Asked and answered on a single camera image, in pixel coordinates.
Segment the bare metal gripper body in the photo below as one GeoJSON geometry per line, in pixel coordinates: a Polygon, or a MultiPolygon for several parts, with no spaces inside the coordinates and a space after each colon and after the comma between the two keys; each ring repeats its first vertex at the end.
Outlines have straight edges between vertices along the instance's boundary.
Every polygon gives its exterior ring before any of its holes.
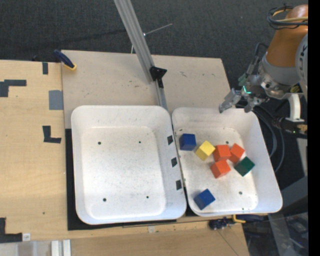
{"type": "Polygon", "coordinates": [[[269,98],[282,99],[291,87],[291,76],[287,73],[272,74],[258,71],[254,74],[244,73],[239,78],[241,95],[247,101],[266,101],[269,98]]]}

